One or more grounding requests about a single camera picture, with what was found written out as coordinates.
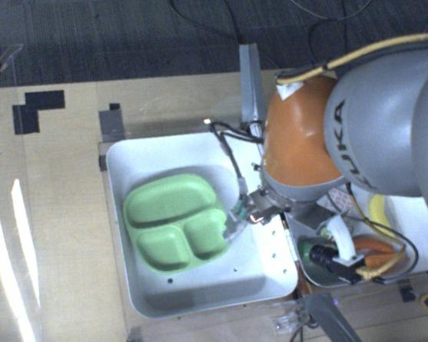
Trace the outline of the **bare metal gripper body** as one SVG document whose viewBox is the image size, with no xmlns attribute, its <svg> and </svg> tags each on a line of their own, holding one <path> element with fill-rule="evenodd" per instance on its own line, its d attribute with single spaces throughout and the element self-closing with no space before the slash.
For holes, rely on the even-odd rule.
<svg viewBox="0 0 428 342">
<path fill-rule="evenodd" d="M 270 188 L 259 188 L 247 197 L 248 221 L 252 224 L 267 224 L 273 217 L 291 210 L 293 204 L 288 198 Z"/>
</svg>

